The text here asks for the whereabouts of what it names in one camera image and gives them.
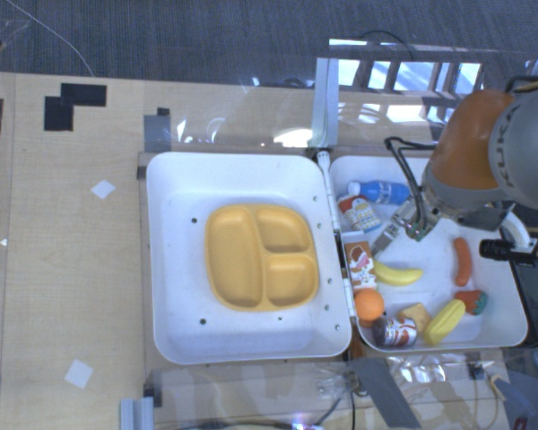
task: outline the corn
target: corn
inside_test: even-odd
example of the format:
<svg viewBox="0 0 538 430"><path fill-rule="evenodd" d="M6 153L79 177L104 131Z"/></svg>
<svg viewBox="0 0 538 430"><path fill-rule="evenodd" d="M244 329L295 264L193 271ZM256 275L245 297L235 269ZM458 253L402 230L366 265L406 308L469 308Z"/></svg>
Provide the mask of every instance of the corn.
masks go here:
<svg viewBox="0 0 538 430"><path fill-rule="evenodd" d="M453 299L444 306L424 330L424 340L431 346L442 341L463 318L466 306L460 299Z"/></svg>

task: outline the white plastic tray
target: white plastic tray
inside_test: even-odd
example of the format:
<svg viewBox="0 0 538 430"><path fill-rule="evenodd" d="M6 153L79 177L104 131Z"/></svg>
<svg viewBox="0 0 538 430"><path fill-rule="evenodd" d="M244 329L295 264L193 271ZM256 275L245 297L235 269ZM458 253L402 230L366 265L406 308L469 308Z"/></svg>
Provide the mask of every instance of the white plastic tray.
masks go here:
<svg viewBox="0 0 538 430"><path fill-rule="evenodd" d="M300 156L162 153L148 167L147 189L154 338L165 358L194 365L332 357L347 348L351 324L315 163ZM240 202L282 205L307 221L319 268L310 302L253 313L215 298L205 269L205 222L221 206Z"/></svg>
<svg viewBox="0 0 538 430"><path fill-rule="evenodd" d="M426 159L409 159L412 172L421 181ZM347 156L337 159L331 166L331 178L336 197L346 194L347 184L352 180L387 180L405 183L404 175L392 158ZM368 240L370 243L381 233L396 210L394 205L372 204L383 220L383 225L366 236L350 232L348 223L339 212L343 240ZM462 236L470 246L473 259L473 274L464 288L456 287L456 254L452 246L455 237ZM408 305L423 303L431 315L436 315L456 291L481 289L489 296L484 312L478 316L465 315L455 330L435 348L422 339L405 350L423 352L427 350L451 350L471 348L508 347L520 344L527 333L527 321L516 283L506 262L495 262L481 258L478 253L480 241L499 238L498 233L463 228L451 220L442 219L435 229L421 242L408 238L403 231L380 255L379 259L394 267L418 267L424 270L420 280L406 287L379 285L388 316ZM370 329L361 329L361 336L374 346ZM383 352L402 352L403 348L376 348Z"/></svg>

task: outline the wooden table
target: wooden table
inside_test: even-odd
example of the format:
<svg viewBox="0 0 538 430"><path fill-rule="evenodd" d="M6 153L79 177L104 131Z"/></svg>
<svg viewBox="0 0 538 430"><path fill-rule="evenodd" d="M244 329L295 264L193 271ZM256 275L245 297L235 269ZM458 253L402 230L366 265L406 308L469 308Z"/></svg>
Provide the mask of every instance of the wooden table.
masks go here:
<svg viewBox="0 0 538 430"><path fill-rule="evenodd" d="M46 132L45 97L62 83L106 85L107 104L75 106L72 132ZM0 99L0 430L117 428L120 399L139 399L144 381L143 117L168 108L174 142L218 150L207 142L218 129L218 141L269 150L275 135L310 127L313 92L0 73ZM359 124L366 94L341 101L343 138L378 144L387 129ZM391 131L430 138L423 123ZM100 199L91 189L103 180L115 190ZM75 359L93 370L83 389L65 380ZM375 412L361 411L381 423Z"/></svg>

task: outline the white cable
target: white cable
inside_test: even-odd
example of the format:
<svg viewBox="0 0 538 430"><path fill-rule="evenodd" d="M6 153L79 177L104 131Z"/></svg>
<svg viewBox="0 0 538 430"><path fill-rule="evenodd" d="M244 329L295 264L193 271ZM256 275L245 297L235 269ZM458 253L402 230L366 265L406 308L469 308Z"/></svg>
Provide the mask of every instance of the white cable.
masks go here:
<svg viewBox="0 0 538 430"><path fill-rule="evenodd" d="M50 29L44 22L42 21L39 21L38 19L36 19L34 16L32 16L30 13L28 13L26 10L22 9L20 6L18 6L17 4L15 4L12 0L4 0L5 2L7 2L8 4L11 4L14 8L16 8L18 11L24 13L26 16L28 16L30 19L32 19L33 21L37 22L39 25L41 25L44 29L46 29L48 32L52 33L53 35L55 35L56 37L58 37L59 39L61 39L62 41L64 41L64 43L66 43L67 46L69 46L74 52L76 55L78 55L78 57L80 57L80 60L83 62L83 64L86 66L86 68L88 69L88 72L90 73L91 76L95 77L96 75L93 74L93 71L91 70L90 66L88 65L88 63L86 62L86 60L83 58L82 54L80 53L80 51L77 50L77 48L72 44L70 43L67 39L65 39L64 37L62 37L59 33L57 33L55 30L53 29Z"/></svg>

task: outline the yellow divided plate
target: yellow divided plate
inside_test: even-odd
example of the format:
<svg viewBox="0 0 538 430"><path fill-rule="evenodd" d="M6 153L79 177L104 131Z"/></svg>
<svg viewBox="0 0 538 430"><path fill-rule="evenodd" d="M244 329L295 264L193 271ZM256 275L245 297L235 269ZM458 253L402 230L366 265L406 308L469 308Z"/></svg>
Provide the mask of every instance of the yellow divided plate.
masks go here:
<svg viewBox="0 0 538 430"><path fill-rule="evenodd" d="M318 289L317 256L307 222L271 204L235 204L205 226L205 264L213 293L239 311L307 303Z"/></svg>

